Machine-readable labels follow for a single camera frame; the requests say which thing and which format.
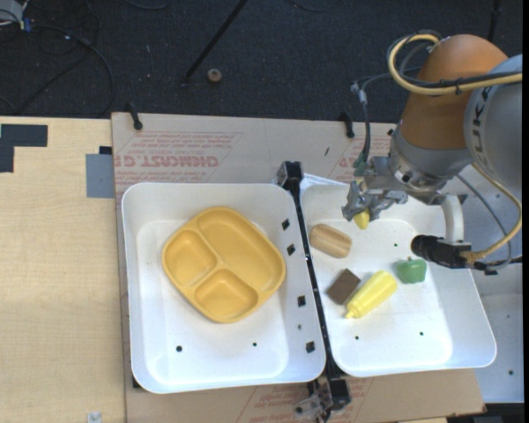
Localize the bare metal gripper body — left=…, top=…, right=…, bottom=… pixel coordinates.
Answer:
left=361, top=155, right=447, bottom=205

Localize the green bell pepper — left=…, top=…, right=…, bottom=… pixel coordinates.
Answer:
left=395, top=256, right=428, bottom=286

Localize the white plastic tray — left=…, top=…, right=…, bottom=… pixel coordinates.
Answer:
left=300, top=177, right=498, bottom=379
left=121, top=181, right=328, bottom=395

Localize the yellow squeeze bottle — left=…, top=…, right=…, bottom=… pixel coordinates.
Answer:
left=344, top=270, right=399, bottom=321

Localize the yellow divided plate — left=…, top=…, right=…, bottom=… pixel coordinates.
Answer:
left=160, top=205, right=287, bottom=324

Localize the black block with thin wires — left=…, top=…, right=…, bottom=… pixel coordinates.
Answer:
left=307, top=375, right=352, bottom=414

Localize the tan bread roll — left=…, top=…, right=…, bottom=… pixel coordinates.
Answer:
left=309, top=223, right=354, bottom=260

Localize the brown rectangular biscuit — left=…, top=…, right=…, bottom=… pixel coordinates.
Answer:
left=325, top=268, right=362, bottom=307

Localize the black cylinder on white bracket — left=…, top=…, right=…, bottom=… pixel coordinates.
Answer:
left=410, top=193, right=473, bottom=271

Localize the brown cardboard board, red print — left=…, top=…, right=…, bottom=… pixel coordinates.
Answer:
left=109, top=111, right=488, bottom=423

